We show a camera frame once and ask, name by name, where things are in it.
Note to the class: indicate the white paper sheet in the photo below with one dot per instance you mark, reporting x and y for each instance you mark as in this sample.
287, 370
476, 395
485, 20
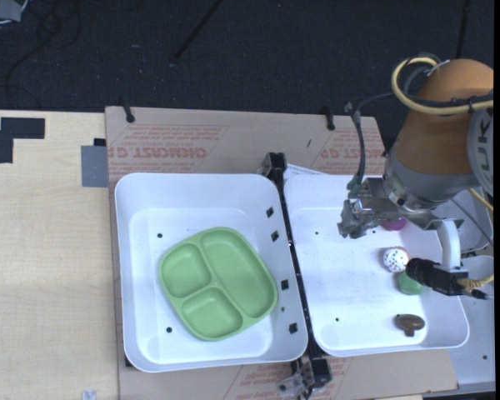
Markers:
306, 171

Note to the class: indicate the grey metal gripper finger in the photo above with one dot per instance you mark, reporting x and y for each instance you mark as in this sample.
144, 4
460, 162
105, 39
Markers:
363, 227
345, 225

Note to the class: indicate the green divided plate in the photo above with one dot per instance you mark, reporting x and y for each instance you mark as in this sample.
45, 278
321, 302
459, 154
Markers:
216, 283

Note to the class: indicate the white plastic tray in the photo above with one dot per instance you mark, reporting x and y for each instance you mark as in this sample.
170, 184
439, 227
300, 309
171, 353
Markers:
350, 298
150, 198

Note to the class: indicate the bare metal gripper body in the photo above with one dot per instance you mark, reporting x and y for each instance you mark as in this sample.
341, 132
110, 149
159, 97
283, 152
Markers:
379, 206

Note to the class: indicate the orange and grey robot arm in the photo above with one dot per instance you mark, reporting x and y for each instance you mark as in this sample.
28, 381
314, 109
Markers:
437, 140

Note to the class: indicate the white sprinkled doughnut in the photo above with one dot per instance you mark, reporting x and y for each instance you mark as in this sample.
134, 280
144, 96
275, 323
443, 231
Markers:
395, 259

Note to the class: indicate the brown cardboard board red print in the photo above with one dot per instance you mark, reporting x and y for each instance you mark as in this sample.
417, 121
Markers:
233, 148

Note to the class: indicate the green rounded toy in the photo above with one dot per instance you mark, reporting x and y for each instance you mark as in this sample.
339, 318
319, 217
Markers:
408, 286

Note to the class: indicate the brown mushroom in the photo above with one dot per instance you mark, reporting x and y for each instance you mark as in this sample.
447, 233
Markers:
409, 323

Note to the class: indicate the black cylinder on white bracket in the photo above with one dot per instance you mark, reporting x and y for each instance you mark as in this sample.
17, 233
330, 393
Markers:
431, 274

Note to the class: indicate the pink doughnut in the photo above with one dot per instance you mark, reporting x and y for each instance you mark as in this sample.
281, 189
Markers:
393, 224

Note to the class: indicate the thin black rod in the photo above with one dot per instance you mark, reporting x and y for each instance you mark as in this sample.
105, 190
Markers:
295, 256

